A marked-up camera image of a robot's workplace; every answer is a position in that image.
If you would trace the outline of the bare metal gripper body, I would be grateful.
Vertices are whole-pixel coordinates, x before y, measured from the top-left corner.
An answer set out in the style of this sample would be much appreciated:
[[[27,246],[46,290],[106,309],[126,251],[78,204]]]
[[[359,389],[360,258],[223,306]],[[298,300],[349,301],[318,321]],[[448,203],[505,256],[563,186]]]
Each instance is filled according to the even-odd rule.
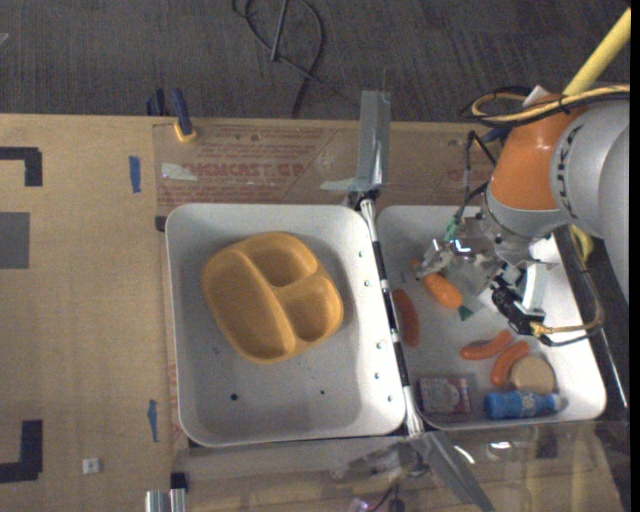
[[[529,259],[530,243],[493,217],[463,217],[449,245],[454,281],[479,296],[505,266],[518,268]]]

